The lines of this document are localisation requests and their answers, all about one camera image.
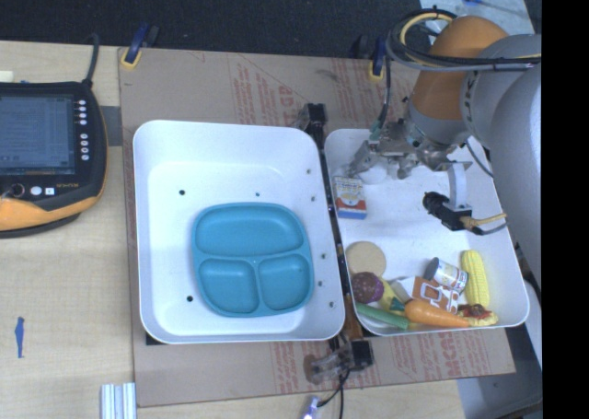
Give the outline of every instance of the yellow corn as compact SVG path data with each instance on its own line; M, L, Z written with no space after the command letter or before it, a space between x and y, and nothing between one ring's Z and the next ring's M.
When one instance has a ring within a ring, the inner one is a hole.
M464 250L460 257L460 265L462 270L468 272L464 293L469 305L480 304L486 308L491 302L491 296L482 257L476 250Z

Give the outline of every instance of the tin can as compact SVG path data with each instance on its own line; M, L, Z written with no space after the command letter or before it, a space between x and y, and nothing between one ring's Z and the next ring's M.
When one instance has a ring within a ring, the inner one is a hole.
M462 293L467 285L468 272L434 257L425 268L423 278L435 280L442 286L447 286L458 293Z

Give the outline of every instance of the carrot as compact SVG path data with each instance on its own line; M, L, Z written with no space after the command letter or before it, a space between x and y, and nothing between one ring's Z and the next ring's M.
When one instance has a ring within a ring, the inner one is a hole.
M411 322L421 322L431 326L469 327L468 320L431 305L423 299L414 298L405 305L405 316Z

